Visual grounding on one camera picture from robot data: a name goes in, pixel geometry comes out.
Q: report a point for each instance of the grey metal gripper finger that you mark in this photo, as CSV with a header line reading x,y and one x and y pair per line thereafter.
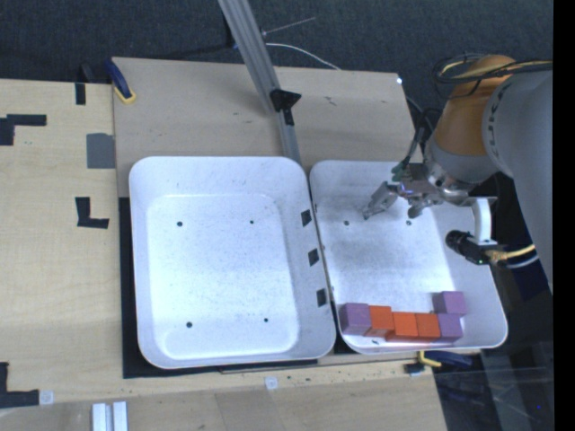
x,y
381,199
418,208

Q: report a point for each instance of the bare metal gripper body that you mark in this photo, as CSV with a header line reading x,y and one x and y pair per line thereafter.
x,y
427,186

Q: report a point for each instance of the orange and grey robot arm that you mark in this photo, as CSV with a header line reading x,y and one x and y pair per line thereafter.
x,y
516,124

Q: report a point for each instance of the white plastic tray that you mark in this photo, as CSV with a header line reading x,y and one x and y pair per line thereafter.
x,y
386,263
224,263

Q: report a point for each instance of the purple cube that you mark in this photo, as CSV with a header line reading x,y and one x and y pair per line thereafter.
x,y
450,325
356,318
451,302

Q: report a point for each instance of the orange cube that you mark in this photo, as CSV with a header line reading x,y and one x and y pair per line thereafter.
x,y
428,325
382,317
405,324

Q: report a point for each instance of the black cylinder on white bracket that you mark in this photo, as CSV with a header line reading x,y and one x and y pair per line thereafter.
x,y
467,246

